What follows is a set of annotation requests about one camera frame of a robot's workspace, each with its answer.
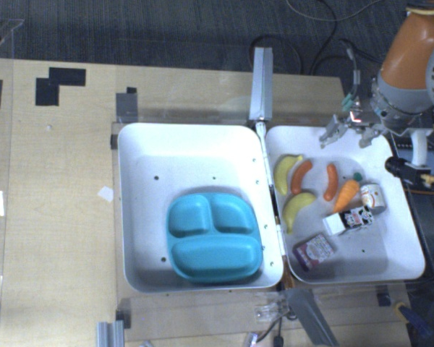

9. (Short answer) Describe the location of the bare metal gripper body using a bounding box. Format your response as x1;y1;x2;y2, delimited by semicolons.
346;79;427;136

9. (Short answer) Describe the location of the orange sausage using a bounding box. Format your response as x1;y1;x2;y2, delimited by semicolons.
323;163;339;202
290;159;314;196

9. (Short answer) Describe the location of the orange carrot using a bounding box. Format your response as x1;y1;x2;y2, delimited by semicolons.
333;172;364;214

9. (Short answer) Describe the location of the white and orange can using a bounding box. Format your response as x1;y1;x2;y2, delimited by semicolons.
359;183;387;215

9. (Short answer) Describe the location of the yellow banana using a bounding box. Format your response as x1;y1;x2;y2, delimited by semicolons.
273;154;305;197
281;191;318;236

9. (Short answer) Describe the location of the black and white milk carton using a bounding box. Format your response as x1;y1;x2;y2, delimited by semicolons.
322;205;375;236

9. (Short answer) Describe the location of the purple and white carton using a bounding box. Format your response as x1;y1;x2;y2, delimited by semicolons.
292;232;337;272

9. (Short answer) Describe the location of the white plastic tray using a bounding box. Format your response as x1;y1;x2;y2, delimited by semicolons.
116;122;285;294
265;124;427;286

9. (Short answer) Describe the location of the blue divided plate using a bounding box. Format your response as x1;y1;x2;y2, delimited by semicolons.
166;192;265;286

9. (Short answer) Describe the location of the black cylinder on white bracket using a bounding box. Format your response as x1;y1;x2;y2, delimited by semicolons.
384;128;434;188

